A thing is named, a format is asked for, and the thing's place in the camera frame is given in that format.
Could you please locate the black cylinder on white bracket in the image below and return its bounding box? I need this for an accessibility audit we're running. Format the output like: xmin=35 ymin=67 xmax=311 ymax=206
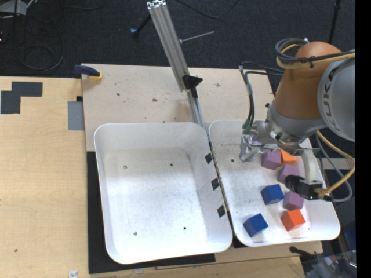
xmin=283 ymin=148 xmax=325 ymax=201

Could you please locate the pale wood board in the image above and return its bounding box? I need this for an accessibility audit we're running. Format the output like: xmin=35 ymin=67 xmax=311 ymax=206
xmin=80 ymin=63 xmax=324 ymax=272

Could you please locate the blue cube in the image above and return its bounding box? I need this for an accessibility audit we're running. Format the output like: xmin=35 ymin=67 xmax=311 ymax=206
xmin=260 ymin=184 xmax=285 ymax=206
xmin=242 ymin=213 xmax=270 ymax=238

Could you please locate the orange cube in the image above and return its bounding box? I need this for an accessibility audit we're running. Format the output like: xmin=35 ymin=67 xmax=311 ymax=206
xmin=279 ymin=208 xmax=307 ymax=232
xmin=279 ymin=149 xmax=298 ymax=167

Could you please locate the purple cube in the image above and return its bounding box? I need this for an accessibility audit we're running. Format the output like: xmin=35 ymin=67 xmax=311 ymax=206
xmin=277 ymin=163 xmax=300 ymax=185
xmin=261 ymin=150 xmax=283 ymax=171
xmin=282 ymin=190 xmax=305 ymax=211

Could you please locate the white plastic tray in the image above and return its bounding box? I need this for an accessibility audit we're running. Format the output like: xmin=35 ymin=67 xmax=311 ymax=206
xmin=208 ymin=119 xmax=341 ymax=248
xmin=93 ymin=122 xmax=234 ymax=265

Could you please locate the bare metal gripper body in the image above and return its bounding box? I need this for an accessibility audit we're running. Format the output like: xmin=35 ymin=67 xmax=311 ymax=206
xmin=242 ymin=120 xmax=307 ymax=156

